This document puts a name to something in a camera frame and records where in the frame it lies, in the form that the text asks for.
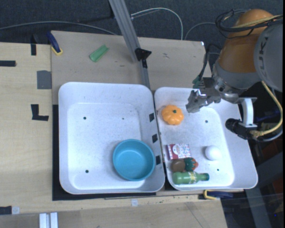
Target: egg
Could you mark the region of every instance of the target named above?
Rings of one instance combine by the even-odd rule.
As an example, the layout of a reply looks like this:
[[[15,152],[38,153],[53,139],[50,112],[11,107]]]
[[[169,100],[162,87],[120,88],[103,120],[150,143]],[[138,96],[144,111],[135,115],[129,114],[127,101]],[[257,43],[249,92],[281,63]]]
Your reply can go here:
[[[211,145],[205,149],[205,155],[207,159],[211,161],[217,161],[222,158],[222,152],[217,146]]]

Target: wooden table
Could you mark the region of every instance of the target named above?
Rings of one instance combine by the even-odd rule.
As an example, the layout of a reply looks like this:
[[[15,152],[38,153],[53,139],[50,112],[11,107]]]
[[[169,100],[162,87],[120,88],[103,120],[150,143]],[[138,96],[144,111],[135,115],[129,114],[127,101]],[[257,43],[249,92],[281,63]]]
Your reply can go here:
[[[61,31],[53,34],[64,51],[61,56],[51,52],[50,45],[36,45],[37,54],[33,56],[30,44],[0,43],[0,60],[17,63],[15,67],[0,67],[0,207],[19,207],[21,214],[74,211],[86,215],[91,209],[98,212],[102,208],[113,214],[114,207],[131,210],[133,198],[52,200],[52,105],[57,104],[60,85],[69,81],[140,83],[139,70],[121,36]],[[205,52],[200,42],[139,40],[142,48],[152,51],[147,59],[151,90],[161,86],[192,87]],[[94,63],[89,54],[102,44],[110,50]],[[37,72],[43,70],[52,72],[52,90],[38,89]],[[210,76],[209,67],[204,76]],[[32,120],[32,104],[39,105],[39,115],[49,116],[48,121]],[[210,223],[218,220],[216,227],[227,227],[220,201],[199,200],[197,193],[201,192],[163,189],[156,196],[134,198],[141,212],[160,209],[163,215],[165,210],[190,214],[189,206],[193,204],[206,210],[212,207],[212,216],[204,219]]]

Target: green eraser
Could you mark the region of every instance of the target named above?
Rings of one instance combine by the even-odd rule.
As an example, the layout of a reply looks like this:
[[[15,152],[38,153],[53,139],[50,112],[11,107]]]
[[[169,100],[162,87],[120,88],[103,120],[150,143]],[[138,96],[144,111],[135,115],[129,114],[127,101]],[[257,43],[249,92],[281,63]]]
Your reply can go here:
[[[105,45],[102,45],[100,48],[91,53],[91,60],[93,62],[97,62],[108,50],[109,48],[107,48]]]

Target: toy pumpkin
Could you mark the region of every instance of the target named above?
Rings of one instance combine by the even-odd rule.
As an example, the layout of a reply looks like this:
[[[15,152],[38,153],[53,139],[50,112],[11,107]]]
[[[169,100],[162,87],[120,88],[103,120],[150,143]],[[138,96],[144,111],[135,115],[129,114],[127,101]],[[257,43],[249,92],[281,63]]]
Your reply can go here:
[[[161,111],[161,115],[168,124],[179,125],[184,119],[184,114],[182,110],[175,105],[167,105]]]

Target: blue bowl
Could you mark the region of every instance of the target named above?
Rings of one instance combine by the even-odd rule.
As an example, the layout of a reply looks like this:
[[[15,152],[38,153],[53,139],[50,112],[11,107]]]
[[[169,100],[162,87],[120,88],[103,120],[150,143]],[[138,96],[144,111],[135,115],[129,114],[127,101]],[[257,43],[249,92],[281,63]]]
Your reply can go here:
[[[155,168],[155,157],[144,142],[128,139],[120,142],[113,152],[113,165],[117,173],[129,181],[149,177]]]

